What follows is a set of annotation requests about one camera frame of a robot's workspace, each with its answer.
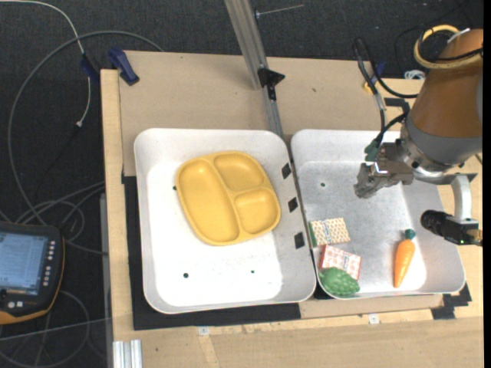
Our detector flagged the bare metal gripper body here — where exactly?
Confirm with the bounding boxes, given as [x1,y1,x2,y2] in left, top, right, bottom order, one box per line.
[367,140,468,186]

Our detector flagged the white plastic tray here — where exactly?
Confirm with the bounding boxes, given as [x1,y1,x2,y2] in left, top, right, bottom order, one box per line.
[289,129,467,301]
[133,127,318,315]

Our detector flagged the patterned carton with green side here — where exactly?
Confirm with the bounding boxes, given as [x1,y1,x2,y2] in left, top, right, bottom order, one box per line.
[308,217,351,248]

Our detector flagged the orange carrot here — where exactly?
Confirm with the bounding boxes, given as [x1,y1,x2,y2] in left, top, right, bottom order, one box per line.
[392,228,417,289]

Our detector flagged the patterned carton with red side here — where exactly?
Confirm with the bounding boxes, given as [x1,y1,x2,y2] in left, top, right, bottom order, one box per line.
[318,244,363,281]

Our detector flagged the green grapes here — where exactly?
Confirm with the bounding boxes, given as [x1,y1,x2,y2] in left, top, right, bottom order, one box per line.
[318,267,361,298]

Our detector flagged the yellow divided plate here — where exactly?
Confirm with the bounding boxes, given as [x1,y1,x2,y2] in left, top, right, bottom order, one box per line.
[175,150,282,247]

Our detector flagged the brown cardboard board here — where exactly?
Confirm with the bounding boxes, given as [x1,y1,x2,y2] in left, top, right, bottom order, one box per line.
[117,50,446,320]

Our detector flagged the black cylinder on white bracket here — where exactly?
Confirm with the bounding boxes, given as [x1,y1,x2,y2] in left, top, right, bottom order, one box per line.
[420,173,481,247]

